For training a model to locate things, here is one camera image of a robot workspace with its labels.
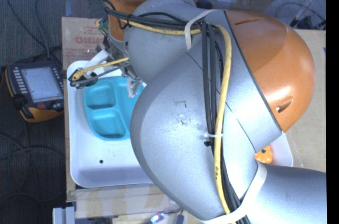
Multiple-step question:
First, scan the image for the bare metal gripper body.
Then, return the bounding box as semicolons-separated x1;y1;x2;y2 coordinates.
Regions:
102;34;139;78

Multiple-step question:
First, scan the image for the blue divided plate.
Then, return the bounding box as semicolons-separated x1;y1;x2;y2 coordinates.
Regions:
83;75;146;142

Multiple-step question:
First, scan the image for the white plastic tray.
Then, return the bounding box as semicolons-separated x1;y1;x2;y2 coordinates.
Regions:
66;59;163;189
261;132;295;168

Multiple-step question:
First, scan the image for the orange toy fruit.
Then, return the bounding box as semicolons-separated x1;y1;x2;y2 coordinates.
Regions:
254;145;274;165

